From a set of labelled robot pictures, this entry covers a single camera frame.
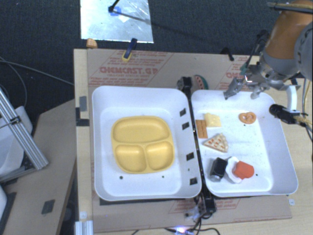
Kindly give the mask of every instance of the orange block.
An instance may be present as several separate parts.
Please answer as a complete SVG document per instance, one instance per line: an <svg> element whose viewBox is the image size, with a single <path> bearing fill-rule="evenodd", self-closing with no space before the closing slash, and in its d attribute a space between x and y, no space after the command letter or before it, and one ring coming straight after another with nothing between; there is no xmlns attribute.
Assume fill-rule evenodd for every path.
<svg viewBox="0 0 313 235"><path fill-rule="evenodd" d="M251 178L254 174L254 167L245 162L239 161L236 164L234 174L241 179Z"/></svg>

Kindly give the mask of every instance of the orange toy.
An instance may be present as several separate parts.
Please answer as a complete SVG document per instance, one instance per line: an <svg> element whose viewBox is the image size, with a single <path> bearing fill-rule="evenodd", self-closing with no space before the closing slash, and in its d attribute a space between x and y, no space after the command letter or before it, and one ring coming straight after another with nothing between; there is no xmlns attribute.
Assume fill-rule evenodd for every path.
<svg viewBox="0 0 313 235"><path fill-rule="evenodd" d="M241 179L251 178L254 174L254 168L253 166L248 165L245 162L239 161L236 164L236 169L233 173Z"/></svg>
<svg viewBox="0 0 313 235"><path fill-rule="evenodd" d="M256 121L256 115L253 112L241 113L239 119L242 123L252 124Z"/></svg>

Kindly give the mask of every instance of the yellow divided plate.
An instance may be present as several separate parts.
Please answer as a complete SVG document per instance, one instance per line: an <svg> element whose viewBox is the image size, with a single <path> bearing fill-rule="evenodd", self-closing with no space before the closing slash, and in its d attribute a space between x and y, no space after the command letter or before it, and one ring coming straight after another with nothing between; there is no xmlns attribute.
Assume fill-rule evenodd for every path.
<svg viewBox="0 0 313 235"><path fill-rule="evenodd" d="M124 117L112 127L115 161L128 173L166 170L174 162L174 144L167 123L154 116Z"/></svg>

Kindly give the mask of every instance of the dark floor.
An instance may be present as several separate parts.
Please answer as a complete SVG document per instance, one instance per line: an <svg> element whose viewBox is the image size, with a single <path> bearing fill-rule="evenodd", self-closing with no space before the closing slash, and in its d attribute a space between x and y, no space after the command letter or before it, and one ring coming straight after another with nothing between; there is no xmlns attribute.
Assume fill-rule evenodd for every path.
<svg viewBox="0 0 313 235"><path fill-rule="evenodd" d="M73 82L73 49L80 39L80 0L0 0L0 56ZM249 54L256 34L270 30L278 16L268 1L292 0L148 0L154 44L139 50ZM127 43L103 41L103 48ZM74 98L73 87L32 71L17 68L28 91L26 110L38 115ZM0 65L0 84L16 107L25 101L16 74Z"/></svg>

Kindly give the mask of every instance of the pizza slice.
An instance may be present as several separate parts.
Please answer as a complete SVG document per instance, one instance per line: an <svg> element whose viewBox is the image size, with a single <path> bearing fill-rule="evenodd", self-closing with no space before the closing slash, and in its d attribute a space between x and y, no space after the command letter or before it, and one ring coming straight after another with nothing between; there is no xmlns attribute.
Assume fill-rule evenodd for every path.
<svg viewBox="0 0 313 235"><path fill-rule="evenodd" d="M223 133L216 134L215 136L207 140L203 145L221 152L228 151L227 140Z"/></svg>

